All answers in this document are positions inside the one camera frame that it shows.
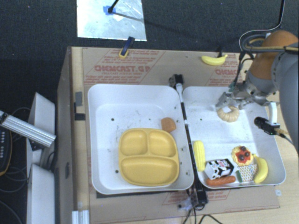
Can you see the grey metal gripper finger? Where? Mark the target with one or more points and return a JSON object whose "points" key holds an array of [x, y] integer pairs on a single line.
{"points": [[223, 100], [242, 103]]}

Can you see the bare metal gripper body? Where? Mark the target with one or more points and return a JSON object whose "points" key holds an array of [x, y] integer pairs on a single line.
{"points": [[246, 94]]}

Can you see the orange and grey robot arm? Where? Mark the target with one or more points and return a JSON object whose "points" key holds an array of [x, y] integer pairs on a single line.
{"points": [[288, 83]]}

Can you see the beige toy croissant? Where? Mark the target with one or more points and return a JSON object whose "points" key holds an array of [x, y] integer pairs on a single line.
{"points": [[229, 116]]}

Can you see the white plastic tray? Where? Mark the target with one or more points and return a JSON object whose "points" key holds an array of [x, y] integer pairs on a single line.
{"points": [[130, 111], [222, 134]]}

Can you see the yellow banana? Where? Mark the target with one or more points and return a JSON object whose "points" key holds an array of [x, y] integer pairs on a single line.
{"points": [[213, 60], [262, 169]]}

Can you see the thin black and white rod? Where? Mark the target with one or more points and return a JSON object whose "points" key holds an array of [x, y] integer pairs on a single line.
{"points": [[185, 119]]}

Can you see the yellow toy pizza slice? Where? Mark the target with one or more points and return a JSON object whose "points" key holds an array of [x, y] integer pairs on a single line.
{"points": [[241, 156]]}

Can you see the yellow toy corn cob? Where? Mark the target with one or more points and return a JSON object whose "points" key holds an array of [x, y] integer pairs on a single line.
{"points": [[199, 155]]}

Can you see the orange toy bread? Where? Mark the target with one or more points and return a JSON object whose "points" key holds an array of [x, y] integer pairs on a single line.
{"points": [[168, 124]]}

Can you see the white patterned packet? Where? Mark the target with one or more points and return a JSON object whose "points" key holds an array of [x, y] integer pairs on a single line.
{"points": [[248, 172]]}

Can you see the black and white cow carton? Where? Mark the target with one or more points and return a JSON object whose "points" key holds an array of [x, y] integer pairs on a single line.
{"points": [[218, 170]]}

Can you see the small green block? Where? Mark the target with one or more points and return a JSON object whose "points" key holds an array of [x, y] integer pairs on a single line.
{"points": [[238, 177]]}

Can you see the orange toy sausage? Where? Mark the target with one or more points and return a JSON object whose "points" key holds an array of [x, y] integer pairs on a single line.
{"points": [[220, 181]]}

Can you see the brown cardboard board red print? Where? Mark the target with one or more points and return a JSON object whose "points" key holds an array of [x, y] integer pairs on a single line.
{"points": [[144, 71]]}

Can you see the yellow divided plate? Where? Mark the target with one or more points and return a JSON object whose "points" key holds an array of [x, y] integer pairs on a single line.
{"points": [[149, 157]]}

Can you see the black cylinder on white bracket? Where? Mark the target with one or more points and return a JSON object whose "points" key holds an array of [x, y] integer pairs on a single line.
{"points": [[265, 124]]}

